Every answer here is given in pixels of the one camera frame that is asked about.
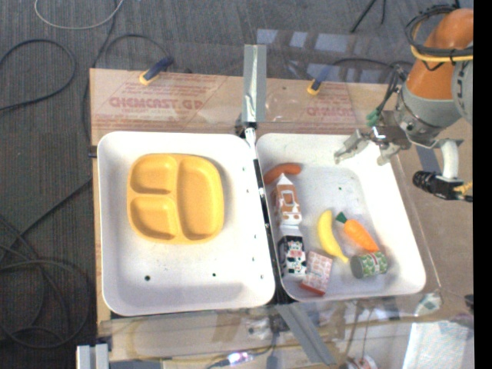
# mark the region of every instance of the toy food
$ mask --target toy food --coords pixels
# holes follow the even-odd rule
[[[379,251],[371,234],[367,232],[364,226],[355,219],[347,219],[345,215],[340,212],[337,216],[337,220],[340,223],[344,223],[344,232],[354,240],[357,244],[370,252]]]
[[[301,236],[286,235],[278,242],[278,257],[283,278],[303,278],[306,274],[306,252]]]
[[[357,279],[367,278],[387,271],[386,256],[380,251],[351,258],[351,270]]]
[[[328,254],[338,257],[347,263],[348,258],[344,255],[331,230],[332,219],[333,215],[329,209],[321,214],[317,220],[317,236],[320,238],[321,247]]]
[[[306,276],[300,284],[300,287],[314,292],[318,295],[324,295],[328,288],[328,280],[331,273],[331,264],[333,260],[310,251],[307,255]]]
[[[268,170],[266,174],[263,175],[263,182],[269,185],[275,179],[277,179],[281,174],[284,175],[298,175],[301,173],[301,165],[296,163],[283,163],[276,165],[271,170]]]
[[[302,221],[301,206],[294,184],[284,175],[278,177],[271,191],[277,225],[297,226]]]

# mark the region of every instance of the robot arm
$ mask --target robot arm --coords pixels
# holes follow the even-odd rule
[[[421,23],[442,14],[426,42],[418,45],[415,38]],[[335,162],[362,151],[367,141],[380,147],[379,165],[411,144],[440,148],[443,174],[418,171],[414,184],[443,199],[472,201],[458,190],[463,187],[457,176],[457,146],[462,141],[437,136],[462,117],[473,124],[473,29],[474,12],[469,8],[436,6],[412,19],[407,38],[417,59],[398,92],[396,108],[378,111],[370,131],[356,130],[334,154]]]

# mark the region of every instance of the yellow divided plate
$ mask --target yellow divided plate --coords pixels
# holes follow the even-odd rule
[[[221,176],[203,157],[141,156],[128,175],[127,212],[143,238],[170,244],[210,241],[224,223]]]

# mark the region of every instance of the small box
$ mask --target small box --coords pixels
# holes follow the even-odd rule
[[[328,288],[328,280],[331,273],[333,260],[316,251],[310,251],[307,255],[307,270],[301,287],[319,295],[324,295]]]
[[[277,226],[299,225],[302,221],[301,206],[294,184],[281,174],[271,191],[274,204],[274,219]]]
[[[278,242],[278,258],[283,278],[303,278],[306,275],[306,252],[301,236],[282,237]]]

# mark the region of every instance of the toy can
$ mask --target toy can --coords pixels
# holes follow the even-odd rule
[[[384,274],[387,271],[387,258],[380,251],[353,256],[351,258],[351,270],[357,279]]]

